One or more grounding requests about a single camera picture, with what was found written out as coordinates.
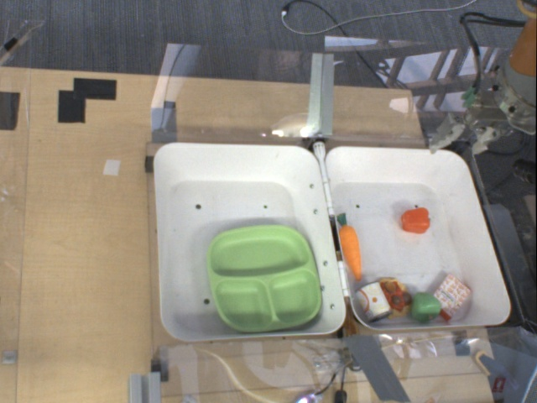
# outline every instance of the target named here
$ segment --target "gray carpet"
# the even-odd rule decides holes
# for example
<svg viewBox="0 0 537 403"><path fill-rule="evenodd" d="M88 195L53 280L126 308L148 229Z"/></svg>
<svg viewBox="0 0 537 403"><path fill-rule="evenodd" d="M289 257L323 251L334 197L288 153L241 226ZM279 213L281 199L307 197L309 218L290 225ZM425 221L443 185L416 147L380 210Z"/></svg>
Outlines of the gray carpet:
<svg viewBox="0 0 537 403"><path fill-rule="evenodd" d="M322 51L323 36L292 34L280 23L290 0L0 0L0 33L9 21L44 20L32 42L39 68L158 73L167 43L208 44L226 61L237 48ZM312 0L338 20L360 14L453 6L468 0ZM482 0L472 7L520 18L514 0ZM467 45L458 23L462 11L364 21L346 27L366 38L407 39L445 49ZM289 22L317 29L330 24L320 11L296 5ZM476 28L484 45L509 47L511 32ZM233 67L225 70L233 76Z"/></svg>

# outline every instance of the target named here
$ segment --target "plastic sheet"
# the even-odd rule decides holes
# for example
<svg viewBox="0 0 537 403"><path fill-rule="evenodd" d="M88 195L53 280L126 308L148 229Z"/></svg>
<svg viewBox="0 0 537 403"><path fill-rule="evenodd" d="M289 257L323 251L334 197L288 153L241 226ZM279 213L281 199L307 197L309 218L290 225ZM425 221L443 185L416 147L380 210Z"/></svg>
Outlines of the plastic sheet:
<svg viewBox="0 0 537 403"><path fill-rule="evenodd" d="M0 30L0 400L16 399L18 319L23 265L26 166L29 140L32 34L42 23L8 23Z"/></svg>
<svg viewBox="0 0 537 403"><path fill-rule="evenodd" d="M168 44L152 103L155 143L297 144L307 137L312 54L235 52L226 67L234 65L236 75L225 79L218 50ZM424 147L410 92L356 88L356 58L334 62L333 143Z"/></svg>
<svg viewBox="0 0 537 403"><path fill-rule="evenodd" d="M382 334L377 340L409 401L532 401L524 399L535 387L537 337L521 328ZM347 401L381 401L337 338L176 344L160 347L158 358L164 400L174 403L333 402L342 380ZM483 364L497 370L490 374Z"/></svg>

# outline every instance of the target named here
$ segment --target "toy carrot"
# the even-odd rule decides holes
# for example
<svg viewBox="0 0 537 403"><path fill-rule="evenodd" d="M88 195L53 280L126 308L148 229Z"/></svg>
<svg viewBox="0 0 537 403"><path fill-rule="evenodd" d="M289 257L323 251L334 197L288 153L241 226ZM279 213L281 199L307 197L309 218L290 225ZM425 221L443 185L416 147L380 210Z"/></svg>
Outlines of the toy carrot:
<svg viewBox="0 0 537 403"><path fill-rule="evenodd" d="M339 239L341 242L341 250L343 257L352 270L352 274L356 280L362 278L362 256L360 254L360 242L354 228L347 225L347 217L345 213L337 216L337 221L341 224L339 230Z"/></svg>

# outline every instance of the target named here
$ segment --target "wooden table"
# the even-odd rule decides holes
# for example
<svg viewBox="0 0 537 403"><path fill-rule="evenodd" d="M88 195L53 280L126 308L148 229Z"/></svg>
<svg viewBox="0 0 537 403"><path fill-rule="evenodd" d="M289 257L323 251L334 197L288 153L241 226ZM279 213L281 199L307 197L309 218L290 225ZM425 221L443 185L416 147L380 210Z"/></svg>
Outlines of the wooden table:
<svg viewBox="0 0 537 403"><path fill-rule="evenodd" d="M117 80L117 99L88 100L86 123L58 123L58 91L72 90L75 77ZM177 81L185 136L208 128L203 139L235 133L230 127L240 123L242 139L263 141L259 134L281 118L307 113L307 85ZM11 334L0 328L0 350L18 350L16 364L0 365L0 382L8 385L0 387L1 401L126 402L128 376L146 374L161 343L173 345L170 373L180 379L163 386L167 403L185 394L199 402L288 401L326 379L302 363L289 382L286 362L298 356L292 342L192 346L159 334L143 165L157 82L155 76L0 69L0 91L22 92L30 120L28 127L22 106L18 128L0 132L0 156L10 152L6 168L24 170L28 163L27 172L12 174L17 189L9 198L24 211L22 221L0 235L0 321L15 324ZM408 92L337 87L335 100L337 132L355 133L365 144L403 139L420 146ZM120 161L117 175L104 174L108 160ZM13 257L19 260L10 268L6 259ZM18 315L17 330L9 320ZM253 374L252 365L287 377L284 388ZM491 400L486 378L469 358L446 357L441 366L423 359L401 369L405 389L419 398ZM347 389L350 402L378 401L363 374L349 374Z"/></svg>

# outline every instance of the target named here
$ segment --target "green plate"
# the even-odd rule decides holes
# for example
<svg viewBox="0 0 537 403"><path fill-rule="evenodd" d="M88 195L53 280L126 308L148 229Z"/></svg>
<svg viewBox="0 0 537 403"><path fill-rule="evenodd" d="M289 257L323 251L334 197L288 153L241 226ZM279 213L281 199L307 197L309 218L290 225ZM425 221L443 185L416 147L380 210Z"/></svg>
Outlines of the green plate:
<svg viewBox="0 0 537 403"><path fill-rule="evenodd" d="M268 225L216 236L207 269L221 319L239 332L297 327L321 309L310 245L293 228Z"/></svg>

